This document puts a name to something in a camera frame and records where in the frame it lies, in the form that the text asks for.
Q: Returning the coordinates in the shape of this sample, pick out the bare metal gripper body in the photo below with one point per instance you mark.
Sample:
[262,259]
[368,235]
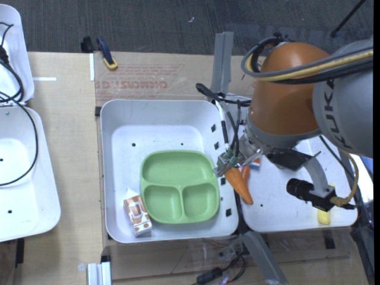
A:
[248,147]

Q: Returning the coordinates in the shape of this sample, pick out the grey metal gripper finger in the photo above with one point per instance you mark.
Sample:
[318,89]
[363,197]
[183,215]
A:
[250,158]
[220,171]

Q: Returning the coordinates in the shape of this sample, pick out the orange carrot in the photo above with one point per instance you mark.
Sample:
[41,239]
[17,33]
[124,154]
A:
[240,187]

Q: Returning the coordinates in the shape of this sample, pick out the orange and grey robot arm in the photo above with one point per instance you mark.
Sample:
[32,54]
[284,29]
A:
[285,99]

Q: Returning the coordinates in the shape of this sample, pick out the red white blue packet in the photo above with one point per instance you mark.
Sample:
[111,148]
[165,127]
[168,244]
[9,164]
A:
[256,165]

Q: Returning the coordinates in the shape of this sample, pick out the green divided plate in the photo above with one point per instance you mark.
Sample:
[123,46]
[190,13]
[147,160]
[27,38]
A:
[178,171]

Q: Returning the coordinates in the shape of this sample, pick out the white plastic tray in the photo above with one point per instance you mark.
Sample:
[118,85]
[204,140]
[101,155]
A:
[12,58]
[17,188]
[166,123]
[276,206]

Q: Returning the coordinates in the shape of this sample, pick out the yellow banana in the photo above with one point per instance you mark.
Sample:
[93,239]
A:
[323,217]

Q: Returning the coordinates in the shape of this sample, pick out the brown and white carton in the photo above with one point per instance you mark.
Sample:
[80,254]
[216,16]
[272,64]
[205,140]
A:
[138,215]

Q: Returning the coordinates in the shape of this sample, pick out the brown cardboard board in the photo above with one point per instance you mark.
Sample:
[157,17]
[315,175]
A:
[142,79]

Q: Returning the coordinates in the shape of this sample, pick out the black cylinder on white bracket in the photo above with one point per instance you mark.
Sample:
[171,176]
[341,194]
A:
[308,190]

